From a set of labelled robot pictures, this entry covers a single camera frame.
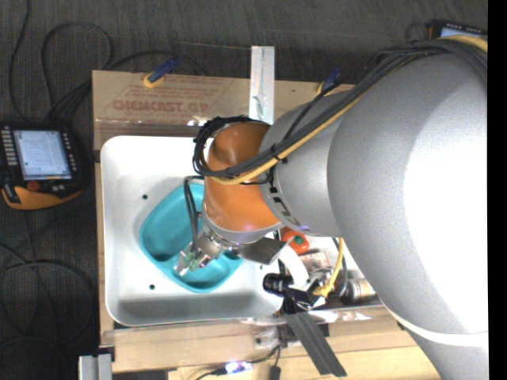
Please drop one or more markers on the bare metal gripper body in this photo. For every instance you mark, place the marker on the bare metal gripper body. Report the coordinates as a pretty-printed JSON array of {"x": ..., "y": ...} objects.
[{"x": 214, "y": 247}]

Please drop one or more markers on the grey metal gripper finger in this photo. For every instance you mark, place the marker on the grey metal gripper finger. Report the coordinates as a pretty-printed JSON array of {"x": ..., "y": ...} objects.
[
  {"x": 205, "y": 261},
  {"x": 182, "y": 265}
]

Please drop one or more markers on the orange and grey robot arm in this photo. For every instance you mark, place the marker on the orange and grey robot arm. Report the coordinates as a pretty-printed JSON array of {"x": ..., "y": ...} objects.
[{"x": 396, "y": 172}]

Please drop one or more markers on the blue divided plate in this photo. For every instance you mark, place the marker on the blue divided plate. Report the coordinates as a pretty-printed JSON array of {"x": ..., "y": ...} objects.
[{"x": 166, "y": 228}]

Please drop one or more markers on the thin black rod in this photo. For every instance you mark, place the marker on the thin black rod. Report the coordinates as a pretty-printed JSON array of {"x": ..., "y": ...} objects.
[{"x": 282, "y": 267}]

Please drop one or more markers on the orange carrot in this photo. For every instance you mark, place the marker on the orange carrot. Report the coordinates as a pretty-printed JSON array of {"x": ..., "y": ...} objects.
[{"x": 296, "y": 240}]

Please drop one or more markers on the pink packet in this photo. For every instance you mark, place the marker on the pink packet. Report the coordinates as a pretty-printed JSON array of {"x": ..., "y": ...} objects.
[{"x": 315, "y": 259}]

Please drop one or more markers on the brown bottle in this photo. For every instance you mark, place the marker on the brown bottle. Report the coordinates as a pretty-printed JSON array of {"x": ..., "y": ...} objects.
[{"x": 358, "y": 289}]

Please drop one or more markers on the brown cardboard board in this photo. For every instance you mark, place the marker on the brown cardboard board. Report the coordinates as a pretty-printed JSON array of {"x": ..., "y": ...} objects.
[{"x": 158, "y": 101}]

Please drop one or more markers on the black cylinder on white bracket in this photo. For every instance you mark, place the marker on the black cylinder on white bracket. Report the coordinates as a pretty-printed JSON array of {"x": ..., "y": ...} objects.
[{"x": 295, "y": 269}]

